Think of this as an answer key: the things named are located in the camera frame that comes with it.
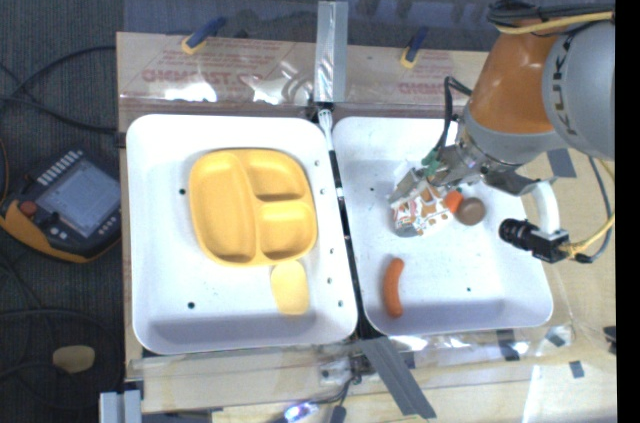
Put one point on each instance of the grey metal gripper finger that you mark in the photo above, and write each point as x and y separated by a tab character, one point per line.
407	186

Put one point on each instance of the pale yellow bread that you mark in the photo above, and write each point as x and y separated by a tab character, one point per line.
290	288

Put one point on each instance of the orange carrot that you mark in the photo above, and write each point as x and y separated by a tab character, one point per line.
454	202

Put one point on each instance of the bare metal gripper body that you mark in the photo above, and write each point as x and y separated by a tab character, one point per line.
457	166

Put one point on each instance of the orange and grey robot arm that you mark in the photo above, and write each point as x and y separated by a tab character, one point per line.
520	81

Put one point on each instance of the pale yellow oval toy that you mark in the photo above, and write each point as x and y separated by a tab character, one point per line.
74	358

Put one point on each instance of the brown round biscuit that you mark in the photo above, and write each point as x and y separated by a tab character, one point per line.
471	211

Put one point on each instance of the orange sausage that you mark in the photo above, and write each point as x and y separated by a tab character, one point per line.
393	286

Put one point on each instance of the white and orange carton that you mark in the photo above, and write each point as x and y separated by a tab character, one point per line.
422	218

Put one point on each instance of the white plastic tray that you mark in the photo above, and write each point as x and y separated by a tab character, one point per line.
165	271
465	271

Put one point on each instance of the yellow divided plate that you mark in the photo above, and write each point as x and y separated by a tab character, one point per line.
225	206

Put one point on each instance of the black cylinder on white bracket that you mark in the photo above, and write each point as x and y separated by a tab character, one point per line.
530	237

